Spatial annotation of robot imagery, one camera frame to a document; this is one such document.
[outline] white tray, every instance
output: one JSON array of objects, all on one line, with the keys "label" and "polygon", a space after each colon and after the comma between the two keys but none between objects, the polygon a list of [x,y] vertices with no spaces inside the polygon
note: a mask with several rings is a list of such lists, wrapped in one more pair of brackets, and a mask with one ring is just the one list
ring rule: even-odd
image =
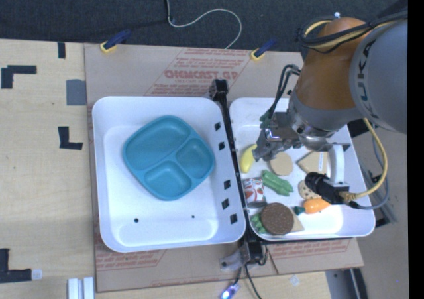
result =
[{"label": "white tray", "polygon": [[[231,103],[230,117],[238,158],[240,158],[247,147],[254,144],[258,139],[260,133],[259,118],[273,102],[274,99],[268,98],[241,98]],[[276,111],[286,111],[287,106],[288,99],[281,99],[277,105]],[[350,147],[344,152],[344,180],[350,186],[351,192],[365,191],[366,186],[362,178],[356,152],[352,145],[347,126],[335,133],[331,137],[331,142],[350,144]],[[296,162],[310,153],[310,150],[301,147],[300,149],[289,149],[286,153],[288,153],[293,160],[293,172],[289,176],[282,178],[292,184],[294,192],[288,197],[281,196],[265,187],[264,193],[268,203],[281,202],[293,208],[294,206],[301,206],[303,202],[303,199],[297,191],[297,185],[306,175]],[[261,159],[252,165],[248,173],[241,173],[241,178],[243,180],[245,178],[260,176],[264,169],[269,170],[269,164]],[[368,196],[358,199],[357,202],[363,206],[371,205]],[[259,211],[259,209],[250,209],[249,215],[254,215]],[[291,232],[284,236],[259,233],[258,235],[269,241],[359,237],[370,234],[375,226],[374,211],[352,209],[346,205],[333,205],[321,213],[316,214],[308,215],[303,213],[298,218],[305,228],[304,231]]]},{"label": "white tray", "polygon": [[[124,142],[133,133],[165,115],[191,125],[216,161],[196,189],[173,201],[159,200],[146,190],[122,156]],[[217,104],[200,97],[105,97],[93,107],[93,135],[100,233],[110,249],[147,251],[230,243],[242,237],[246,221]]]}]

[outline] blue and yellow clamp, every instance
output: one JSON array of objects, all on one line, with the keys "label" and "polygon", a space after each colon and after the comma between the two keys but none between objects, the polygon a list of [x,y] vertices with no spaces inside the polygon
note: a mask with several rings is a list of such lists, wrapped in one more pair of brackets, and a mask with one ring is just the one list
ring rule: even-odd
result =
[{"label": "blue and yellow clamp", "polygon": [[254,61],[259,61],[265,55],[265,51],[271,49],[275,43],[277,43],[277,41],[272,38],[260,48],[253,50],[250,53],[250,58]]},{"label": "blue and yellow clamp", "polygon": [[100,49],[105,54],[109,54],[117,48],[116,45],[125,42],[131,36],[131,30],[126,29],[112,36],[108,41],[100,44]]}]

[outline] cardboard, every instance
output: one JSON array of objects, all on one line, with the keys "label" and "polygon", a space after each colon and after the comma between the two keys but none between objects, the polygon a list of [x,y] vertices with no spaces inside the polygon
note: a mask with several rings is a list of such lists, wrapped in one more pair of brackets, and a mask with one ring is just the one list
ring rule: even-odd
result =
[{"label": "cardboard", "polygon": [[[104,54],[98,44],[84,44],[84,50],[97,291],[233,279],[236,272],[222,271],[219,259],[234,253],[238,243],[125,254],[104,245],[98,227],[91,109],[106,96],[208,96],[214,79],[227,80],[229,103],[240,97],[274,97],[283,67],[301,67],[300,53],[267,52],[255,62],[248,50],[119,45]],[[287,90],[294,85],[292,78]],[[254,265],[251,276],[363,265],[356,239],[272,244],[268,250],[267,263]]]}]

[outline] light wood surface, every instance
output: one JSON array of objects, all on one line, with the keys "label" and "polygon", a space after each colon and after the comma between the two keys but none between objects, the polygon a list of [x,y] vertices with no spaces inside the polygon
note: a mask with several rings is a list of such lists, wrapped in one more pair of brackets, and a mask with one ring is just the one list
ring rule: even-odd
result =
[{"label": "light wood surface", "polygon": [[[0,284],[0,298],[66,298],[69,278],[95,276],[86,106],[66,105],[66,80],[85,79],[83,45],[0,40],[0,67],[35,65],[0,89],[0,248],[9,269],[40,269],[42,280]],[[58,127],[82,150],[60,149]],[[329,299],[324,272],[255,278],[265,298]],[[218,298],[229,282],[96,294],[96,298]],[[240,280],[235,298],[255,298]]]}]

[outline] tin can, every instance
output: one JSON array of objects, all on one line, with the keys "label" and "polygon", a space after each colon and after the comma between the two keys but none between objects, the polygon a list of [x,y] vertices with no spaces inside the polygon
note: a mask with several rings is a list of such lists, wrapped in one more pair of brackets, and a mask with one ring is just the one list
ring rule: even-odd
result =
[{"label": "tin can", "polygon": [[243,188],[247,207],[259,208],[266,205],[264,185],[261,178],[244,179]]}]

